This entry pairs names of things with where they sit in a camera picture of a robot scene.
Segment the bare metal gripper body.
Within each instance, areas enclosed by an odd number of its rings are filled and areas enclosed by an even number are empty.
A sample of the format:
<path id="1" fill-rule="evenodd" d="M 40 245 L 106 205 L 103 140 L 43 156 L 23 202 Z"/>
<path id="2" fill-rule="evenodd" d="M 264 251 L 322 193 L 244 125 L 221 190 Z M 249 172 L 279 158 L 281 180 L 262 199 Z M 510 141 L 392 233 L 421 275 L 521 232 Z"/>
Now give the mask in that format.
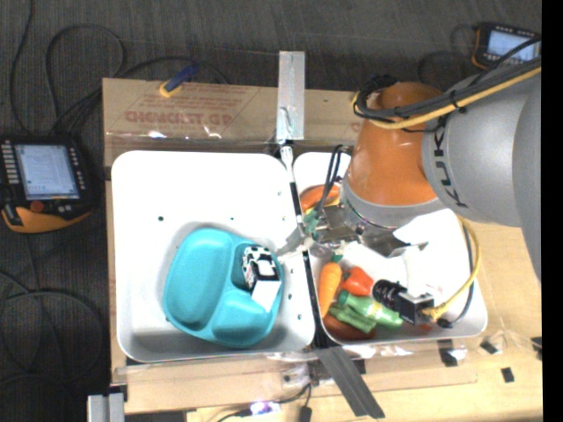
<path id="1" fill-rule="evenodd" d="M 322 209 L 313 232 L 313 239 L 320 244 L 352 241 L 373 244 L 379 238 L 390 235 L 394 230 L 394 227 L 370 221 L 350 206 L 338 204 Z"/>

